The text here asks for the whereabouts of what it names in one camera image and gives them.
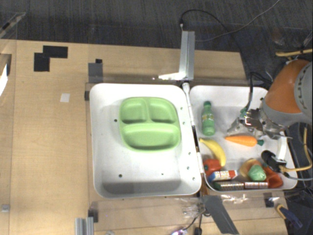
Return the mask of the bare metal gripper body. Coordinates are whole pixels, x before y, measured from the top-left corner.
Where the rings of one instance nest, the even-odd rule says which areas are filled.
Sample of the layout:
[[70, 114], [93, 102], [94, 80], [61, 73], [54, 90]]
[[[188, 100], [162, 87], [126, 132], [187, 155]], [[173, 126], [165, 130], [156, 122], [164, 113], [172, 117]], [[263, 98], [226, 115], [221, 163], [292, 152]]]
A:
[[278, 140], [283, 136], [281, 132], [287, 127], [287, 114], [271, 108], [249, 110], [243, 108], [240, 112], [240, 119], [243, 120], [243, 125], [253, 125], [257, 128], [254, 134], [257, 139], [268, 136], [270, 139]]

